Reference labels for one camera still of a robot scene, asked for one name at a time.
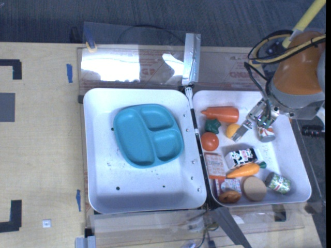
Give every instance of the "blue tape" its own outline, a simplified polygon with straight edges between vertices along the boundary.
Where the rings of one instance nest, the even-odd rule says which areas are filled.
[[[67,64],[67,76],[68,76],[68,82],[72,83],[72,65]]]
[[[81,191],[79,189],[77,189],[77,194],[76,194],[76,200],[77,200],[77,204],[78,204],[78,210],[79,212],[81,212]]]
[[[94,49],[96,46],[95,46],[95,43],[94,43],[92,33],[91,33],[91,31],[89,30],[88,27],[84,27],[84,35],[85,35],[86,42],[87,42],[88,46],[91,49]]]

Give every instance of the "green can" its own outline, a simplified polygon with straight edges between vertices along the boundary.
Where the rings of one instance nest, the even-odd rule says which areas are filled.
[[[291,189],[290,179],[271,172],[265,179],[265,185],[281,194],[286,194]]]

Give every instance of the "toy food package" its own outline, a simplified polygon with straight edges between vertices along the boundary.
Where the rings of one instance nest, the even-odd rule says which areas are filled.
[[[224,162],[221,155],[205,153],[205,161],[209,179],[225,179]]]
[[[257,149],[248,148],[245,150],[231,151],[225,157],[229,169],[238,168],[248,163],[259,160],[260,154]]]
[[[216,179],[214,182],[214,196],[219,196],[229,190],[242,193],[239,179]]]

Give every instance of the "wooden surface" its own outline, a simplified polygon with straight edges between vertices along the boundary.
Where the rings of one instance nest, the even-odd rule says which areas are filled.
[[[78,47],[0,43],[0,58],[19,59],[23,77],[12,80],[11,67],[0,66],[0,92],[16,93],[15,122],[0,122],[0,222],[9,220],[10,201],[22,200],[22,227],[0,233],[0,247],[74,247],[75,238],[84,234]],[[68,82],[67,64],[72,65],[73,83]],[[44,219],[51,219],[52,227],[43,228]],[[321,247],[310,215],[302,214],[298,228],[267,231],[267,224],[264,228],[265,232],[246,234],[253,247]],[[227,236],[215,240],[217,247],[240,247]],[[182,243],[133,247],[180,247]]]

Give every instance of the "toy tomato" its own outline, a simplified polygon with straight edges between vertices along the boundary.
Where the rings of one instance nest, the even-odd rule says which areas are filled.
[[[201,145],[206,151],[214,151],[219,145],[219,139],[213,132],[205,132],[201,135]]]

